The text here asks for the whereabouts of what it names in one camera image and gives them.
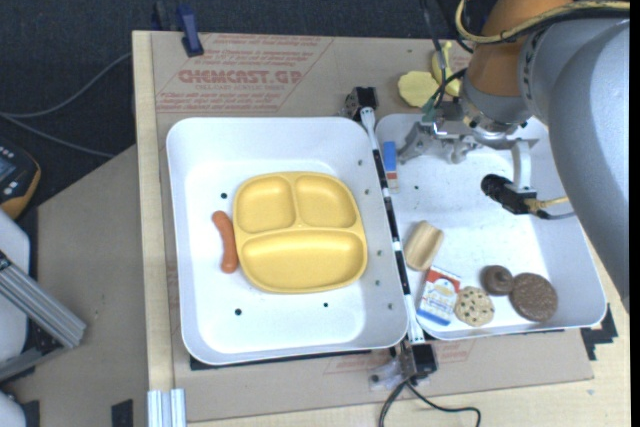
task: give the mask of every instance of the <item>brown cookie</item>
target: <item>brown cookie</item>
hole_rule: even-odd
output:
[[[549,281],[531,272],[513,278],[509,299],[518,315],[534,322],[549,320],[558,309],[558,294]]]
[[[480,327],[493,320],[493,301],[484,290],[477,287],[464,287],[458,292],[453,309],[456,317],[465,324]]]
[[[490,295],[507,295],[513,290],[513,276],[502,265],[488,265],[482,269],[481,282]]]

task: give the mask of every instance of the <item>toy sausage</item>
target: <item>toy sausage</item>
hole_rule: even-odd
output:
[[[222,237],[223,255],[220,268],[223,272],[231,274],[238,268],[238,250],[236,249],[236,239],[233,233],[233,223],[222,210],[216,210],[211,216],[211,220]]]

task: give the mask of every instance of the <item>toy bread roll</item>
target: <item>toy bread roll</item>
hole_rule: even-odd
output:
[[[416,271],[426,271],[440,249],[444,239],[442,230],[420,221],[404,246],[407,265]]]

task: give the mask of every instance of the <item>white tray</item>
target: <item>white tray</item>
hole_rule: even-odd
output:
[[[407,315],[371,148],[353,121],[333,118],[189,118],[167,136],[182,337],[221,366],[390,347]],[[272,294],[241,269],[220,270],[215,210],[233,215],[239,185],[256,175],[315,171],[342,180],[360,210],[368,265],[355,283],[321,293]]]
[[[376,128],[380,147],[384,141],[394,141],[402,148],[420,119],[421,115],[393,114],[380,120]],[[531,150],[531,185],[538,198],[564,196],[544,125],[532,119],[512,137],[539,140]],[[483,147],[469,152],[460,164],[449,162],[450,153],[450,146],[434,143],[426,155],[398,164],[400,189],[392,201],[403,241],[419,221],[426,220],[445,233],[433,265],[459,276],[461,287],[480,286],[482,268],[500,264],[514,275],[534,272],[547,277],[556,288],[559,306],[549,321],[535,323],[520,317],[508,297],[494,297],[494,320],[482,328],[472,328],[455,316],[448,326],[419,317],[423,329],[436,338],[455,340],[598,324],[606,299],[577,218],[550,221],[513,215],[485,196],[480,189],[485,175],[513,180],[510,151]],[[571,206],[554,208],[569,211]],[[419,303],[423,273],[410,271],[409,275]]]

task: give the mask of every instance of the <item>wire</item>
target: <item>wire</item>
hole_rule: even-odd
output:
[[[569,201],[569,198],[567,196],[562,196],[560,198],[547,199],[547,200],[539,200],[535,198],[529,198],[524,200],[525,204],[531,210],[539,210],[541,208],[547,208],[553,205],[560,205],[561,203],[566,203],[567,201]]]
[[[436,46],[437,48],[437,45],[440,45],[440,42],[438,41],[437,38],[433,36],[434,34],[433,25],[431,24],[431,16],[429,14],[429,6],[427,4],[427,0],[418,0],[418,1],[420,3],[420,8],[422,9],[423,17],[427,24],[427,29],[429,30],[429,34],[431,35],[431,40],[433,41],[434,46]],[[443,15],[442,18],[445,20],[445,23],[449,26],[449,30],[452,30],[455,33],[454,37],[458,45],[460,45],[465,51],[469,52],[470,54],[473,54],[473,49],[463,41],[463,39],[460,37],[460,33],[456,30],[455,27],[451,26],[451,22],[447,19],[447,17],[444,16],[444,9],[442,7],[442,3],[440,2],[440,0],[434,0],[434,1],[438,6],[440,14]]]
[[[424,16],[424,21],[427,24],[427,28],[429,29],[429,34],[431,34],[431,41],[433,41],[433,46],[436,50],[436,56],[438,60],[438,68],[440,68],[440,85],[438,89],[433,94],[433,96],[429,99],[426,104],[427,113],[435,107],[436,103],[439,103],[440,100],[437,100],[437,94],[440,93],[440,99],[442,98],[442,91],[444,91],[444,87],[446,85],[446,76],[447,76],[447,62],[444,57],[444,52],[442,51],[442,45],[440,44],[440,40],[434,36],[433,26],[431,25],[431,15],[429,13],[429,6],[427,5],[427,0],[418,0],[420,2],[420,7],[422,8],[422,15]]]
[[[49,140],[51,142],[54,142],[56,144],[60,144],[62,146],[66,146],[67,148],[71,148],[73,150],[80,151],[82,153],[87,153],[89,155],[98,156],[98,157],[104,157],[104,158],[109,158],[109,159],[113,158],[113,157],[115,157],[115,155],[112,154],[112,153],[107,153],[107,152],[103,152],[103,151],[99,151],[99,150],[93,150],[91,148],[86,148],[84,146],[80,146],[80,145],[72,143],[70,141],[66,141],[64,139],[60,139],[59,137],[55,137],[53,135],[47,134],[46,132],[38,130],[37,128],[34,128],[32,126],[26,125],[25,123],[23,123],[21,121],[18,121],[18,120],[20,120],[20,119],[28,119],[28,118],[36,118],[36,117],[39,117],[39,116],[44,116],[46,114],[51,114],[53,112],[59,111],[60,109],[66,107],[71,102],[73,102],[74,100],[79,98],[81,95],[86,93],[102,77],[104,77],[109,71],[111,71],[118,64],[120,64],[121,62],[125,61],[126,59],[128,59],[130,57],[131,57],[131,52],[128,52],[128,53],[126,53],[124,55],[121,55],[115,61],[111,62],[105,68],[103,68],[100,73],[98,73],[89,82],[87,82],[84,86],[82,86],[76,93],[71,95],[66,100],[60,102],[59,104],[54,105],[53,107],[50,107],[48,109],[44,109],[44,110],[41,110],[41,111],[25,112],[25,113],[13,113],[13,112],[1,112],[0,111],[0,118],[8,121],[9,123],[13,123],[14,125],[17,125],[20,128],[23,128],[24,130],[27,130],[27,131],[29,131],[29,132],[31,132],[31,133],[39,136],[39,137],[42,137],[43,139],[47,139],[47,140]]]
[[[393,405],[395,400],[402,393],[402,390],[404,390],[405,386],[408,386],[409,389],[411,390],[411,392],[416,397],[418,397],[422,402],[424,402],[428,406],[432,407],[433,409],[437,409],[438,411],[442,411],[443,413],[464,413],[466,411],[471,411],[471,412],[476,413],[477,420],[476,420],[475,427],[480,427],[480,421],[482,420],[482,414],[480,413],[480,410],[477,407],[467,406],[467,407],[448,408],[448,407],[438,406],[437,404],[434,404],[429,399],[427,399],[426,397],[421,395],[418,392],[418,390],[415,389],[413,384],[411,384],[411,379],[412,378],[408,378],[408,379],[402,381],[400,384],[398,384],[394,388],[394,390],[391,392],[389,397],[387,397],[387,400],[385,400],[384,404],[382,405],[382,409],[380,410],[380,416],[378,417],[378,427],[384,427],[384,419],[386,418],[387,414],[389,413],[389,410],[391,409],[391,406]]]
[[[9,123],[13,123],[14,125],[17,125],[21,128],[24,128],[25,130],[28,130],[29,132],[34,133],[37,136],[40,136],[44,139],[48,139],[49,141],[52,141],[54,143],[57,144],[61,144],[62,146],[66,146],[68,148],[72,148],[74,150],[83,152],[83,153],[88,153],[89,155],[96,155],[98,157],[105,157],[105,158],[113,158],[115,157],[114,154],[111,153],[105,153],[102,151],[98,151],[98,150],[92,150],[91,148],[85,148],[84,146],[80,146],[77,145],[75,143],[69,142],[69,141],[65,141],[64,139],[59,139],[58,137],[54,137],[52,135],[49,135],[45,132],[42,132],[40,130],[38,130],[37,128],[33,128],[30,127],[29,125],[25,125],[24,123],[22,123],[21,121],[18,121],[17,119],[12,118],[11,116],[6,116],[5,114],[0,113],[0,117],[7,120]]]
[[[437,409],[438,411],[442,411],[444,413],[463,413],[465,411],[472,411],[472,412],[476,413],[476,415],[478,416],[478,418],[476,420],[476,427],[480,426],[480,421],[482,420],[482,413],[480,413],[480,410],[477,407],[473,407],[473,406],[467,406],[467,407],[443,407],[443,406],[438,406],[437,404],[434,404],[433,402],[431,402],[426,397],[422,396],[418,392],[418,390],[416,390],[413,387],[413,384],[407,383],[407,386],[409,386],[409,389],[413,392],[413,394],[416,397],[418,397],[422,402],[424,402],[425,404],[431,406],[434,409]]]
[[[440,87],[436,90],[436,94],[439,94],[438,99],[436,100],[434,107],[438,108],[440,107],[440,104],[442,103],[442,99],[444,98],[444,93],[445,93],[445,89],[447,88],[447,85],[451,82],[453,82],[454,80],[457,79],[461,79],[462,77],[464,77],[464,74],[467,72],[466,68],[463,68],[462,70],[458,70],[457,72],[455,72],[453,75],[451,75],[450,77],[447,78],[447,80],[445,80]]]
[[[568,219],[569,217],[573,217],[576,215],[575,212],[567,212],[566,214],[550,214],[543,210],[543,208],[551,207],[553,205],[560,205],[561,203],[566,203],[569,201],[567,196],[562,196],[560,198],[547,199],[547,200],[539,200],[535,198],[528,198],[524,200],[524,204],[529,209],[529,213],[539,217],[540,219],[545,219],[548,221],[558,220],[558,219]]]
[[[461,0],[456,9],[456,27],[464,39],[479,44],[497,44],[513,42],[519,37],[541,30],[559,21],[576,20],[580,18],[602,18],[620,14],[629,14],[629,2],[614,0],[580,0],[559,6],[502,31],[493,36],[472,34],[467,30],[462,21],[462,13],[469,0]]]
[[[126,60],[126,59],[128,59],[130,57],[131,57],[131,52],[128,52],[128,53],[126,53],[124,55],[121,55],[115,61],[113,61],[111,64],[108,64],[100,73],[98,73],[89,82],[87,82],[87,84],[85,84],[83,87],[81,87],[79,91],[77,91],[76,93],[71,95],[66,100],[60,102],[58,105],[54,105],[53,107],[50,107],[48,109],[44,109],[42,111],[36,111],[36,112],[1,112],[0,111],[0,115],[4,116],[5,118],[6,117],[10,117],[10,118],[15,118],[15,119],[23,119],[23,118],[36,118],[38,116],[45,116],[46,114],[51,114],[52,112],[59,111],[60,109],[62,109],[63,107],[66,107],[71,102],[73,102],[74,100],[79,98],[81,95],[86,93],[89,89],[91,89],[96,84],[96,82],[98,82],[108,72],[110,72],[113,68],[115,68],[122,61],[124,61],[124,60]]]

